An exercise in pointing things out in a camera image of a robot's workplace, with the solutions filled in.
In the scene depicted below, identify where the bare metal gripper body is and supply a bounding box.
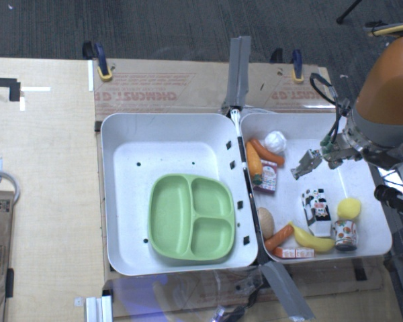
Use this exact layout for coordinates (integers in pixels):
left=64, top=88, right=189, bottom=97
left=322, top=125, right=370, bottom=163

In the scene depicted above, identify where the white plastic tray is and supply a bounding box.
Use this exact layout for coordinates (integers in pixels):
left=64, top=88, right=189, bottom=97
left=239, top=112, right=394, bottom=265
left=100, top=112, right=259, bottom=277

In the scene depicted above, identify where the white garlic bulb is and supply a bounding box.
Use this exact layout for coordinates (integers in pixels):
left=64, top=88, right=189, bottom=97
left=263, top=130, right=287, bottom=154

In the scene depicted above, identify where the orange sausage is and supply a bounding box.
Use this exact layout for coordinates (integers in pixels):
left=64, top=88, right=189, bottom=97
left=249, top=138, right=285, bottom=167
left=264, top=224, right=295, bottom=252

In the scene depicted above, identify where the pink and white packet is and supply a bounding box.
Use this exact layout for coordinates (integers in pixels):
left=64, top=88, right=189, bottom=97
left=254, top=159, right=279, bottom=194

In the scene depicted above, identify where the yellow lemon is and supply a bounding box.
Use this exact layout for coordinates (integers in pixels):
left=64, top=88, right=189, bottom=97
left=337, top=197, right=362, bottom=221

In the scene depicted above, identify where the cow print milk carton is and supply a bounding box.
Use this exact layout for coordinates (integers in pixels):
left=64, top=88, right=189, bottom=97
left=301, top=188, right=333, bottom=239

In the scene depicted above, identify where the orange carrot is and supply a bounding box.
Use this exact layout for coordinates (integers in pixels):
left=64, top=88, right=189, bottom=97
left=245, top=141, right=264, bottom=186

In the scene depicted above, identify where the white can with orange print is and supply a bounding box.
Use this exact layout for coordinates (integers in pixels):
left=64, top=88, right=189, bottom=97
left=332, top=219, right=359, bottom=252

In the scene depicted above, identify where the brown potato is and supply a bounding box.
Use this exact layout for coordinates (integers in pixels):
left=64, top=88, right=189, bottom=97
left=257, top=207, right=275, bottom=241

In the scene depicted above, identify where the yellow banana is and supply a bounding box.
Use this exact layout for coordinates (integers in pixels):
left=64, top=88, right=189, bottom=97
left=287, top=221, right=337, bottom=254

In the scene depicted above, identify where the orange and white box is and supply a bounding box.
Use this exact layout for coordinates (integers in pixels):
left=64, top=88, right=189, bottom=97
left=272, top=246, right=316, bottom=260

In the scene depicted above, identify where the green divided plate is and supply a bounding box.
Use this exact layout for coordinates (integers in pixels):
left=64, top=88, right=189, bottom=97
left=148, top=173, right=237, bottom=262

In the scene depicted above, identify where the brown cardboard board red print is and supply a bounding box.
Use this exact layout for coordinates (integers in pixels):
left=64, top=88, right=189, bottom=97
left=93, top=58, right=392, bottom=318

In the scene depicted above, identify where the black cylinder on white bracket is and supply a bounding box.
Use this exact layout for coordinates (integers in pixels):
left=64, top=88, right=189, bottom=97
left=373, top=161, right=403, bottom=216

